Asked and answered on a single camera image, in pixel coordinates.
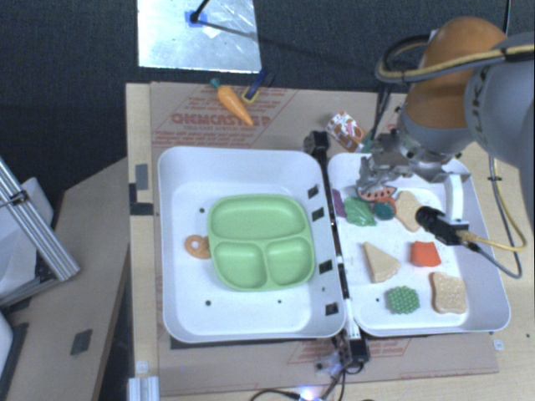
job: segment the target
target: blue tape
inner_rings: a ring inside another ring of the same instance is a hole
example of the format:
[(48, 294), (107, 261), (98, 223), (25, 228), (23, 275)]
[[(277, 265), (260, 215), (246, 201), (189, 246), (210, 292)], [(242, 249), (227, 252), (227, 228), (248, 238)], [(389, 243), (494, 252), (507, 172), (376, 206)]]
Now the blue tape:
[[(190, 26), (192, 28), (203, 27), (203, 25), (201, 23), (193, 23), (192, 21), (190, 21), (190, 17), (194, 12), (195, 12), (194, 10), (186, 10), (184, 12), (184, 15), (186, 17), (186, 23), (188, 24), (188, 26)], [(201, 12), (201, 14), (199, 15), (199, 21), (201, 21), (203, 23), (207, 23), (208, 22), (208, 16), (204, 12)]]

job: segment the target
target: green plate compartment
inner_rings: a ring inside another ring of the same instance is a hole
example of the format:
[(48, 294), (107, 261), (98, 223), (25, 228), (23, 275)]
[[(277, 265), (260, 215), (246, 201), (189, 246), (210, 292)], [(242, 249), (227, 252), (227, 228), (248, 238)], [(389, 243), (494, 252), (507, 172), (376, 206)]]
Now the green plate compartment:
[(240, 291), (305, 283), (313, 274), (312, 233), (303, 208), (285, 195), (235, 195), (208, 213), (210, 253), (217, 275)]

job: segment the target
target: white tray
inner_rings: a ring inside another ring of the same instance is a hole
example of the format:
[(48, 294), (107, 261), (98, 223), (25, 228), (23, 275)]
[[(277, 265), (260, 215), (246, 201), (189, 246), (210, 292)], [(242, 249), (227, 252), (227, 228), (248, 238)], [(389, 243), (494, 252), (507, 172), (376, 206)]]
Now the white tray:
[[(339, 190), (342, 200), (355, 196), (355, 180), (359, 176), (363, 155), (336, 155), (329, 162), (329, 179), (333, 189)], [(445, 167), (453, 173), (466, 173), (459, 161)], [(446, 191), (443, 184), (429, 184), (414, 175), (389, 183), (398, 192), (410, 191), (422, 205), (446, 210)], [(463, 219), (470, 222), (470, 230), (487, 236), (471, 178), (463, 183)], [(337, 217), (344, 266), (356, 322), (367, 333), (377, 337), (433, 334), (446, 332), (496, 331), (509, 322), (510, 309), (499, 271), (484, 257), (463, 246), (446, 246), (432, 234), (420, 228), (407, 231), (397, 219), (380, 221), (377, 226), (358, 227), (345, 218)], [(401, 261), (396, 275), (386, 282), (372, 283), (362, 244), (367, 241)], [(410, 244), (414, 241), (435, 241), (442, 263), (436, 267), (416, 267), (410, 264)], [(486, 251), (492, 254), (491, 248)], [(431, 305), (430, 273), (444, 272), (461, 277), (466, 284), (467, 311), (463, 314), (435, 312)], [(408, 315), (392, 313), (387, 307), (385, 293), (393, 287), (414, 288), (420, 298), (420, 308)]]
[[(297, 151), (175, 147), (159, 160), (163, 317), (186, 343), (248, 339), (327, 338), (345, 321), (329, 210), (318, 163)], [(317, 194), (309, 199), (309, 190)], [(305, 284), (239, 292), (221, 282), (211, 260), (190, 256), (189, 235), (207, 236), (211, 205), (225, 196), (288, 195), (305, 210), (316, 266)], [(313, 212), (324, 216), (313, 221)], [(331, 270), (320, 272), (320, 265)]]

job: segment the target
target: black clip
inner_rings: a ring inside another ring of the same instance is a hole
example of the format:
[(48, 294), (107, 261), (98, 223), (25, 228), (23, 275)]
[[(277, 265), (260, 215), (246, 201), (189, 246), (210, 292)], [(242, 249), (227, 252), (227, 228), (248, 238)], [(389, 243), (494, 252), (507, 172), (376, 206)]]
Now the black clip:
[(9, 204), (13, 206), (19, 205), (27, 201), (28, 199), (29, 199), (28, 192), (25, 190), (21, 190), (18, 193), (15, 193), (13, 196), (10, 196), (7, 202), (3, 202), (2, 204), (0, 204), (0, 208), (3, 208), (4, 206), (8, 206)]
[(327, 132), (314, 130), (304, 139), (303, 151), (312, 157), (316, 157), (320, 152), (327, 153), (329, 146)]

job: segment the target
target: toy carrot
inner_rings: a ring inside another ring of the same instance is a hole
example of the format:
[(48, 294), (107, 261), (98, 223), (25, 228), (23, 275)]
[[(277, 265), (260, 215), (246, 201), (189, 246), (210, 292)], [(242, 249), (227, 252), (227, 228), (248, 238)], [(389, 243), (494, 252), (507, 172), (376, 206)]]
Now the toy carrot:
[(210, 80), (210, 86), (217, 89), (217, 97), (219, 98), (219, 101), (221, 101), (221, 104), (227, 107), (227, 109), (240, 120), (243, 120), (246, 124), (252, 126), (251, 116), (230, 86), (221, 85), (219, 79)]

